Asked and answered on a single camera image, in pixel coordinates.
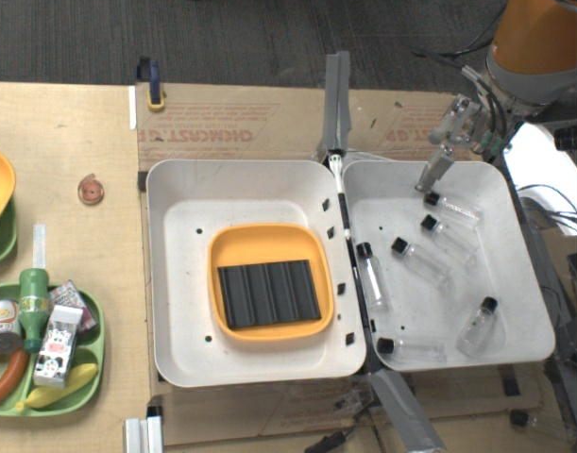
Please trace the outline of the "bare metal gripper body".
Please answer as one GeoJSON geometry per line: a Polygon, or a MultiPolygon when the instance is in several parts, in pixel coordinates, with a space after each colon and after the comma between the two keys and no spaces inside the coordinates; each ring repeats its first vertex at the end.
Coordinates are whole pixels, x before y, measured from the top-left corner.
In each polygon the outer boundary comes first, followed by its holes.
{"type": "Polygon", "coordinates": [[[473,153],[501,153],[518,129],[545,106],[494,94],[476,100],[458,94],[429,135],[429,142],[453,153],[457,146],[473,153]]]}

